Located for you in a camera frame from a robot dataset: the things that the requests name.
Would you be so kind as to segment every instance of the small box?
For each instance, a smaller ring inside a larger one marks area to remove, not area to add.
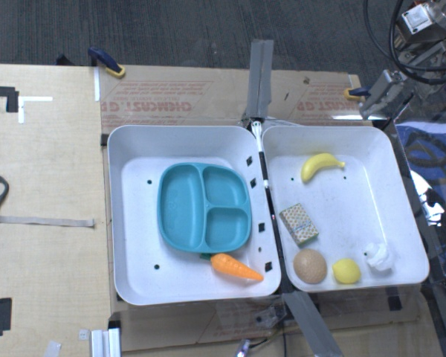
[[[299,247],[319,235],[301,204],[295,204],[283,210],[279,215],[292,239]]]

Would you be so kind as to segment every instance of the yellow banana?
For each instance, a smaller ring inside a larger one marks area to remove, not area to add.
[[[314,155],[310,157],[303,165],[303,168],[300,171],[300,177],[303,182],[309,181],[312,176],[321,168],[327,167],[345,167],[345,162],[338,161],[332,154],[330,153],[319,153],[318,155]]]

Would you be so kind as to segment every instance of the blue plastic plate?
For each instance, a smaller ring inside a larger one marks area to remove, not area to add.
[[[158,188],[157,212],[162,237],[182,251],[234,251],[251,232],[246,184],[219,165],[180,163],[167,168]]]

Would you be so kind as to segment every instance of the gray strap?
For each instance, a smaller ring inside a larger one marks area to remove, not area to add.
[[[26,225],[71,226],[75,228],[92,228],[94,219],[61,219],[42,217],[0,216],[1,223],[17,223]]]
[[[303,331],[314,356],[343,357],[342,351],[307,292],[284,293],[282,299],[288,305],[294,320]]]
[[[271,103],[271,69],[274,40],[255,39],[251,43],[247,118],[266,118]]]

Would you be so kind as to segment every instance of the orange carrot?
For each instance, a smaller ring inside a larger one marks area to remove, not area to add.
[[[204,259],[208,259],[207,255],[202,254]],[[233,275],[235,277],[243,277],[247,279],[263,280],[264,277],[258,272],[249,268],[244,263],[239,262],[228,254],[219,253],[210,257],[211,266],[223,274]]]

